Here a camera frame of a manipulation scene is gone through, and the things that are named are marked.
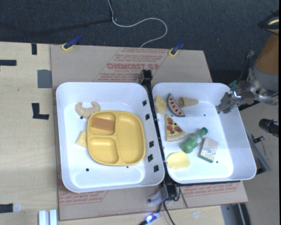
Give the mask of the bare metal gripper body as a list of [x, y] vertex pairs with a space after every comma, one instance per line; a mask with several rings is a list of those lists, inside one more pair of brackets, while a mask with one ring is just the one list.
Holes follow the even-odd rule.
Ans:
[[233, 82], [233, 100], [237, 106], [252, 105], [261, 102], [268, 105], [278, 105], [278, 92], [269, 91], [253, 75], [246, 80]]

